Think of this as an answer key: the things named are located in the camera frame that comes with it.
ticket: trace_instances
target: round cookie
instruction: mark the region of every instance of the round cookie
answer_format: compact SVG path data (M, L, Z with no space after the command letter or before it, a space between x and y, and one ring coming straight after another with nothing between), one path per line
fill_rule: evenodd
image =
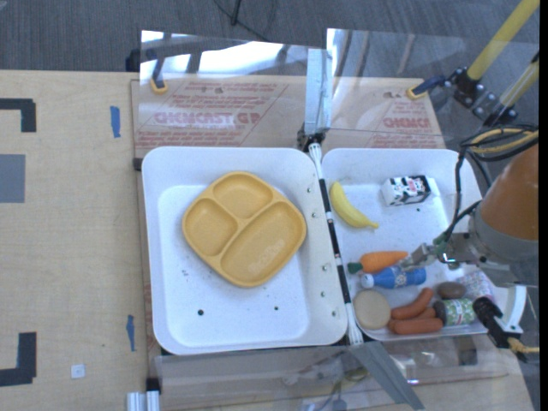
M353 299L358 324L363 329L375 331L390 321L390 305L386 297L374 289L364 289Z

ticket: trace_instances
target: yellow plate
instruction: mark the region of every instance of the yellow plate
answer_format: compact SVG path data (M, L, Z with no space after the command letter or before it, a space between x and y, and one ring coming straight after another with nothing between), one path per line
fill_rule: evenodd
M216 272L241 287L272 278L307 234L299 210L271 185L244 171L218 178L185 211L182 232Z

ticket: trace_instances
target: wooden table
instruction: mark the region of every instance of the wooden table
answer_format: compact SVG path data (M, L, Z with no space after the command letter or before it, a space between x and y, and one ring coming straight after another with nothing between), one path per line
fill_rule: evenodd
M18 156L20 173L24 163L22 202L0 195L0 378L20 373L25 356L32 356L31 339L30 348L19 348L18 362L20 334L36 337L37 361L34 377L26 372L25 382L0 386L4 411L124 409L127 393L146 388L132 165L130 83L137 79L127 73L0 71L0 98L36 104L35 132L21 131L19 110L0 110L0 157ZM4 157L4 171L10 160ZM21 184L14 187L21 191ZM507 376L417 386L416 393L426 409L532 409L515 357L503 357Z

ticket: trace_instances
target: gray carpet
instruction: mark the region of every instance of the gray carpet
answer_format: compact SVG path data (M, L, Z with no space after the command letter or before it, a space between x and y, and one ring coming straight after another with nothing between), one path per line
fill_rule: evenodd
M122 72L141 30L323 47L326 30L340 28L372 33L361 74L426 78L469 65L520 1L242 0L232 26L235 0L0 0L0 69ZM413 48L402 68L409 35ZM483 82L500 94L538 50L537 10ZM539 84L515 107L522 121L538 124ZM532 298L536 312L524 317L524 339L534 345L538 290ZM540 409L539 365L522 367Z

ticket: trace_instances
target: toy sausage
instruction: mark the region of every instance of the toy sausage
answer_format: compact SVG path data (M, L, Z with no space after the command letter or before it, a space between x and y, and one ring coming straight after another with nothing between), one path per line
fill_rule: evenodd
M398 335L412 335L437 332L444 327L444 323L441 319L404 319L394 321L391 327Z
M419 313L419 315L417 315L416 317L412 317L411 319L434 319L434 318L436 318L436 309L434 309L433 307L427 307L424 311ZM409 321L411 319L391 319L387 324L388 330L393 333L396 333L394 330L394 324L396 322Z
M393 319L411 319L412 317L416 317L426 309L433 296L434 291L431 288L423 288L413 302L405 306L394 307L390 316Z

